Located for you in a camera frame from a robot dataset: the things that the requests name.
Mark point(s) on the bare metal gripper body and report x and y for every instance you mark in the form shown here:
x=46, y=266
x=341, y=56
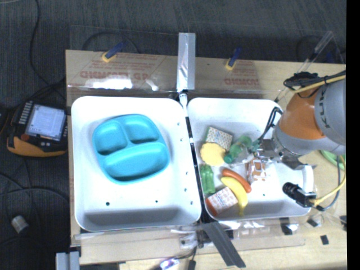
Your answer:
x=270, y=149

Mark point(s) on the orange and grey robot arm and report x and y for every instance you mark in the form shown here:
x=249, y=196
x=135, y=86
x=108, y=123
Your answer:
x=298, y=122

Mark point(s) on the orange and white small carton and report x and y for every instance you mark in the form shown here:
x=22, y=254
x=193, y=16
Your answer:
x=256, y=171

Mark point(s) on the green clear plastic bottle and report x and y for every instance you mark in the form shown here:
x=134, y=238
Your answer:
x=236, y=149
x=207, y=180

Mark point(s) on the orange sausage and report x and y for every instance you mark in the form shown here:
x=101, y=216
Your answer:
x=239, y=179

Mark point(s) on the white plastic tray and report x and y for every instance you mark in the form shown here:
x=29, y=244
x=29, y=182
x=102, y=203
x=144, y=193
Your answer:
x=135, y=207
x=270, y=201

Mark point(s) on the yellow banana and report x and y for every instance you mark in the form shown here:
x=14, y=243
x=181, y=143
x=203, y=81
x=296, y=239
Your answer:
x=240, y=195

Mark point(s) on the yellow round biscuit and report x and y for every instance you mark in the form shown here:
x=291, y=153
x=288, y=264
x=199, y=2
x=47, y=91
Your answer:
x=212, y=154

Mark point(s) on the orange and white flat packet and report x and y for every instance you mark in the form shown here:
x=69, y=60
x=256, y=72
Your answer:
x=222, y=200

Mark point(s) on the blue divided plate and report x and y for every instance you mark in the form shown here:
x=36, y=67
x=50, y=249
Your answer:
x=132, y=156

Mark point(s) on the brown cardboard board red print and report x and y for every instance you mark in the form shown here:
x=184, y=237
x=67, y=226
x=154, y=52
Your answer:
x=157, y=69

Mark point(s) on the grey metal cylinder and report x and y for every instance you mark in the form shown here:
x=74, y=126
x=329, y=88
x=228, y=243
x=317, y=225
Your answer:
x=19, y=224

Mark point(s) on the black cylinder on white bracket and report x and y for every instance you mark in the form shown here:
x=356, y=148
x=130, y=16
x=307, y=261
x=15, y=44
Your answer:
x=295, y=191

